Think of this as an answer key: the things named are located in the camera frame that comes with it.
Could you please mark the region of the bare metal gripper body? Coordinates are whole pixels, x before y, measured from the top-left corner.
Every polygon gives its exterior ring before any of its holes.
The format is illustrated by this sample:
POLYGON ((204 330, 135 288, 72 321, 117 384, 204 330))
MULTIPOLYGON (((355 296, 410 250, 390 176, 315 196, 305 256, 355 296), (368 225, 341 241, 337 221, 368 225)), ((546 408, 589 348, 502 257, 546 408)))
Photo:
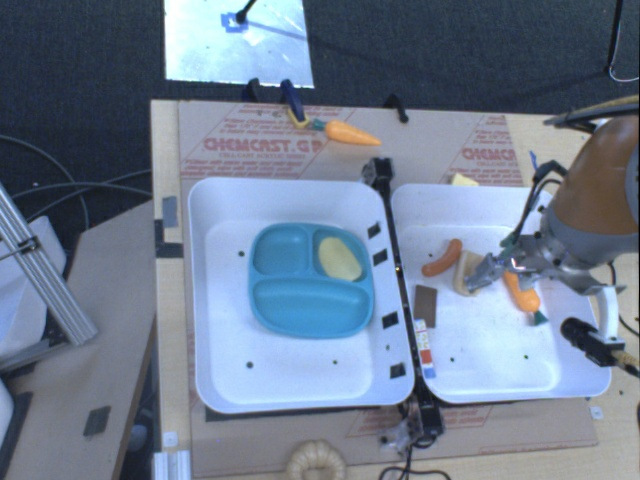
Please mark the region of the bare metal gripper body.
POLYGON ((579 295, 595 295, 603 288, 603 283, 591 274, 595 265, 577 258, 551 235, 520 235, 518 238, 509 235, 500 242, 500 247, 501 252, 494 257, 503 263, 502 275, 539 270, 542 272, 539 280, 560 281, 579 295))

